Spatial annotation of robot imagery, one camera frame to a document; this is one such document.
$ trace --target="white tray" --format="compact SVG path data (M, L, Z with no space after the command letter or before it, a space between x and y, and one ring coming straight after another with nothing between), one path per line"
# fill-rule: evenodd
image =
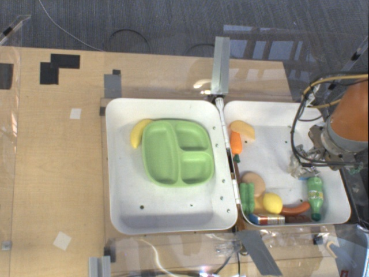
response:
M146 176L141 146L133 149L130 145L133 126L147 118L201 124L213 146L213 178L183 188L154 184ZM115 99L106 108L106 125L111 220L118 231L225 230L235 224L237 208L219 112L214 105L201 100Z
M255 129L255 141L243 143L243 151L239 155L240 175L246 171L258 173L265 181L266 191L278 194L283 203L290 206L307 200L306 181L300 181L287 172L292 154L291 125L298 107L297 103L234 101L224 108L228 125L234 120L242 120L253 125ZM317 116L317 109L307 108L303 119L313 119ZM303 144L304 149L312 147L308 131L317 122L319 121L298 122L295 145ZM319 170L325 197L321 209L322 219L308 225L344 223L349 219L351 209L340 172L328 167L320 167Z

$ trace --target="bottle label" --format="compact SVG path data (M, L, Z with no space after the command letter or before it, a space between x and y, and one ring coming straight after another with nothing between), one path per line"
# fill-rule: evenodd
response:
M308 193L309 199L322 199L323 200L323 192L319 192L316 190L311 190Z

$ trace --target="wooden table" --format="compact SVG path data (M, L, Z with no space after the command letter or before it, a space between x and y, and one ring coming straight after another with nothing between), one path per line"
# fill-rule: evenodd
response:
M203 81L198 89L194 84L211 79L212 59L35 48L16 52L21 55L21 89L14 197L9 192L12 182L0 188L0 227L5 227L3 234L13 246L0 252L0 276L87 276L88 258L102 256L109 238L99 115L104 75L121 70L125 97L203 99L201 91L209 83ZM78 54L81 66L60 69L59 85L40 85L40 63L50 62L51 53ZM12 61L11 54L14 50L0 48L0 62ZM229 83L229 100L291 101L280 62L231 60ZM0 98L8 92L0 91ZM70 118L74 108L81 109L80 119ZM7 113L5 106L0 109L0 116ZM5 186L5 179L0 179ZM59 232L71 237L66 250L53 245ZM303 232L309 235L311 230ZM334 258L297 234L280 231L279 244L274 239L269 245L285 276L296 276L297 271L310 276L319 268L321 276L336 276ZM165 268L191 267L201 261L218 267L223 262L209 253L214 242L206 234L148 236L144 239L148 243L124 235L118 240L120 262L112 264L113 272L132 269L129 260L134 259L140 268L157 267L148 243L154 244ZM183 260L176 252L184 255ZM242 257L242 262L243 272L257 275L250 257ZM224 276L235 274L236 267L227 266Z

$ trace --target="green plate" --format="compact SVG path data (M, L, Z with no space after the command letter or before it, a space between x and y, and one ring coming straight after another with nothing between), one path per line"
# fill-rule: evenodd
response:
M142 136L145 171L163 186L193 186L211 179L214 156L207 131L199 124L164 119L151 122Z

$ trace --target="can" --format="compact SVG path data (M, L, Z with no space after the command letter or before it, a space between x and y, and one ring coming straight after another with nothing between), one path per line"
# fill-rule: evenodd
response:
M284 224L285 217L283 215L273 214L250 214L248 219L254 224Z

